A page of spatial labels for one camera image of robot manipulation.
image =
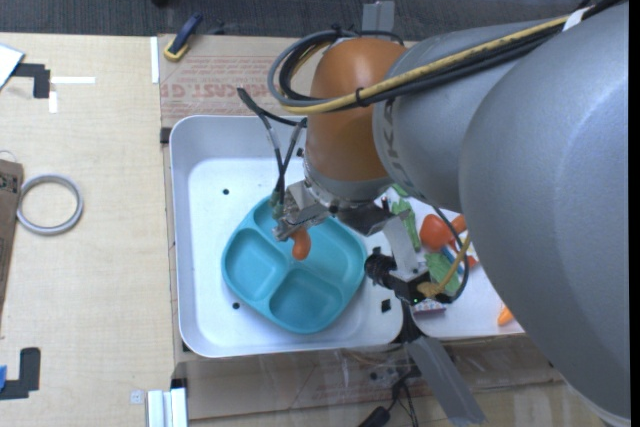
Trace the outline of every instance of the blue divided plate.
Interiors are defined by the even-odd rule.
[[[227,285],[248,305],[283,328],[300,334],[328,327],[349,304],[364,278],[362,242],[335,219],[309,229],[311,252],[291,256],[293,241],[273,234],[268,198],[233,232],[222,254]]]

